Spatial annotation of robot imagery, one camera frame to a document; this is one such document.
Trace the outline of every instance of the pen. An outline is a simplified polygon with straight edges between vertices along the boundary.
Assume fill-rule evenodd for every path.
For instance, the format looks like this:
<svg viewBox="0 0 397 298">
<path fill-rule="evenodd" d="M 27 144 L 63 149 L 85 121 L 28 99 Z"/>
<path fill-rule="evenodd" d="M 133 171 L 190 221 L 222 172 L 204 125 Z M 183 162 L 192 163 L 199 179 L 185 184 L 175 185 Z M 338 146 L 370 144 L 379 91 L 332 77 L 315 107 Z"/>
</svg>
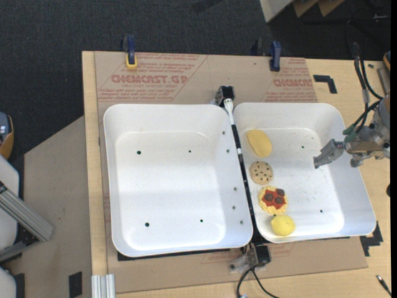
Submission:
<svg viewBox="0 0 397 298">
<path fill-rule="evenodd" d="M 385 290 L 389 293 L 389 295 L 391 297 L 391 291 L 389 290 L 389 287 L 386 285 L 386 282 L 379 275 L 377 275 L 377 278 L 378 278 L 380 284 L 382 285 L 382 287 L 385 288 Z"/>
</svg>

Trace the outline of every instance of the blue clamp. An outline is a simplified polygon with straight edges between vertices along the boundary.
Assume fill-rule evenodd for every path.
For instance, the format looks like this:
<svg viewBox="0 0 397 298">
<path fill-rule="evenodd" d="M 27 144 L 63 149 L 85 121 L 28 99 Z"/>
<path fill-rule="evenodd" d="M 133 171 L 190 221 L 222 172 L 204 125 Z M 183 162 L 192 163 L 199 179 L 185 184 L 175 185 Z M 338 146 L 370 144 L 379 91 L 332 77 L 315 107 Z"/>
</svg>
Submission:
<svg viewBox="0 0 397 298">
<path fill-rule="evenodd" d="M 135 37 L 132 34 L 124 35 L 122 40 L 123 51 L 126 52 L 125 63 L 127 68 L 133 70 L 136 68 L 138 61 L 135 54 Z"/>
<path fill-rule="evenodd" d="M 273 41 L 270 46 L 270 55 L 272 59 L 269 61 L 271 71 L 280 71 L 280 56 L 281 44 L 278 41 Z"/>
</svg>

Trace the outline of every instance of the wooden table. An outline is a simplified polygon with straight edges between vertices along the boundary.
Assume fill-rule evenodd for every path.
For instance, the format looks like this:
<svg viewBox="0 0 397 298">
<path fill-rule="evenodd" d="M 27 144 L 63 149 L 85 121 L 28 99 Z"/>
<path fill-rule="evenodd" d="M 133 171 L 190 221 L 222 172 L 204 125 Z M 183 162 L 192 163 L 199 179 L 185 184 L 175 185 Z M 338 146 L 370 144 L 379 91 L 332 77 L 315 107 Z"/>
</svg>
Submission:
<svg viewBox="0 0 397 298">
<path fill-rule="evenodd" d="M 362 113 L 359 80 L 352 61 L 307 60 L 311 75 L 329 75 L 334 79 L 338 93 L 331 94 L 326 83 L 314 83 L 319 102 L 335 106 L 342 114 L 346 125 L 350 125 Z M 376 68 L 382 62 L 371 62 L 367 68 L 368 79 L 381 93 Z M 83 52 L 84 106 L 86 121 L 87 173 L 89 186 L 89 210 L 91 229 L 92 273 L 105 275 L 107 255 L 105 244 L 104 211 L 102 198 L 102 173 L 99 125 L 96 101 L 96 67 L 94 52 Z M 279 297 L 388 297 L 376 275 L 381 275 L 391 288 L 391 228 L 390 198 L 386 187 L 390 183 L 390 161 L 365 160 L 360 167 L 375 215 L 383 236 L 380 246 L 370 248 L 368 268 L 333 273 L 311 274 L 272 278 L 263 281 L 265 288 Z M 157 291 L 131 292 L 117 297 L 235 297 L 236 283 L 227 282 L 194 287 L 180 287 Z M 241 292 L 252 297 L 265 297 L 255 281 L 244 281 Z"/>
</svg>

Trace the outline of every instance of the yellow oval toy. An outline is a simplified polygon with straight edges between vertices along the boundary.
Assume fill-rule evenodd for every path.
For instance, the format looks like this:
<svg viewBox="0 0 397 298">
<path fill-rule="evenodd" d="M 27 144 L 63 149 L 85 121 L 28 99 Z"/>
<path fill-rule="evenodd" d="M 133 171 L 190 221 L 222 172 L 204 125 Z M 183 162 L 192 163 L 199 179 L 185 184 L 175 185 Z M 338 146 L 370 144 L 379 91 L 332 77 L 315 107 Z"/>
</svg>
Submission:
<svg viewBox="0 0 397 298">
<path fill-rule="evenodd" d="M 266 158 L 272 153 L 272 142 L 268 136 L 259 129 L 247 131 L 247 139 L 259 158 Z"/>
<path fill-rule="evenodd" d="M 273 232 L 279 236 L 288 236 L 295 230 L 295 223 L 288 215 L 276 215 L 270 224 Z"/>
</svg>

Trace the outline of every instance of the tray with toy food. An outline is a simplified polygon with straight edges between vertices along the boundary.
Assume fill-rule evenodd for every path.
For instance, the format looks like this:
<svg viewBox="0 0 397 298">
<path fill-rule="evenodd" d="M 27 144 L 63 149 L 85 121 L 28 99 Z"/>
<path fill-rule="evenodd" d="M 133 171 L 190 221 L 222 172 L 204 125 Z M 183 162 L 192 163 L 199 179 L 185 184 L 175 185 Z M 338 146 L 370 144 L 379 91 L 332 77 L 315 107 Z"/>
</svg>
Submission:
<svg viewBox="0 0 397 298">
<path fill-rule="evenodd" d="M 313 165 L 344 129 L 335 108 L 242 103 L 233 116 L 237 136 L 216 105 L 107 109 L 112 240 L 121 254 L 239 248 L 254 228 L 275 243 L 371 233 L 372 206 L 349 158 Z"/>
</svg>

